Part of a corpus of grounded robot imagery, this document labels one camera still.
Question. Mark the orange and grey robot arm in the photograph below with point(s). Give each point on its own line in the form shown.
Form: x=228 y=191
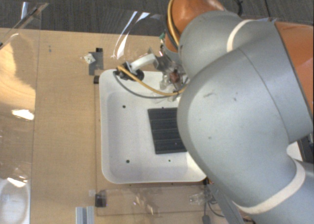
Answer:
x=235 y=110

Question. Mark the black ribbed rectangular pad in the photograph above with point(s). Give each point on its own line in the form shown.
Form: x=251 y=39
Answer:
x=165 y=132

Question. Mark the white plastic tray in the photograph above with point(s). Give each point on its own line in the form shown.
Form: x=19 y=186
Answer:
x=127 y=132
x=294 y=153

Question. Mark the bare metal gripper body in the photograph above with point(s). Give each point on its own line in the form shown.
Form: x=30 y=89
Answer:
x=174 y=76

